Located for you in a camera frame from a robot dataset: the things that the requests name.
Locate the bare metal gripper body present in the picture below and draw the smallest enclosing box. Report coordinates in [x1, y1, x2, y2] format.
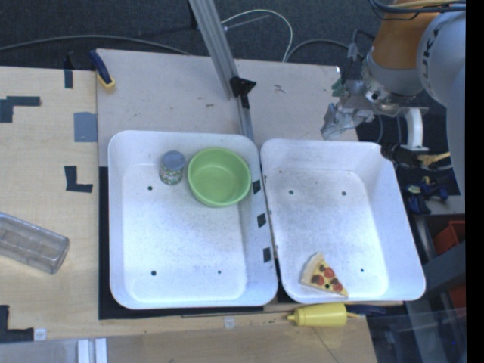
[337, 84, 409, 124]

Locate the white plastic tray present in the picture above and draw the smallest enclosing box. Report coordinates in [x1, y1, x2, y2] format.
[107, 129, 279, 311]
[259, 138, 427, 306]

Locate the thin black rod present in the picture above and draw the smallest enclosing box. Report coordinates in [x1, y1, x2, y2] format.
[262, 164, 280, 266]

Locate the green bowl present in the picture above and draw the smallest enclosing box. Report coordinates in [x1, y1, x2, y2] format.
[187, 147, 253, 209]

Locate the toy pizza slice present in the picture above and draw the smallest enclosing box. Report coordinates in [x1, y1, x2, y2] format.
[299, 251, 349, 299]

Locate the small green can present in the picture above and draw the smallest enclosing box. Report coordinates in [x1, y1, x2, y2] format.
[158, 150, 187, 186]

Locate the yellow squeeze bottle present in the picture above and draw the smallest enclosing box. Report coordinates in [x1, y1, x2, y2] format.
[286, 302, 361, 328]

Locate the clear plastic bottle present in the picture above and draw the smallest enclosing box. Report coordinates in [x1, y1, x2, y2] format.
[0, 211, 71, 275]

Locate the black cylinder on white bracket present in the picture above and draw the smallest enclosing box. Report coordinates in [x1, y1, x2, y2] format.
[380, 107, 430, 170]

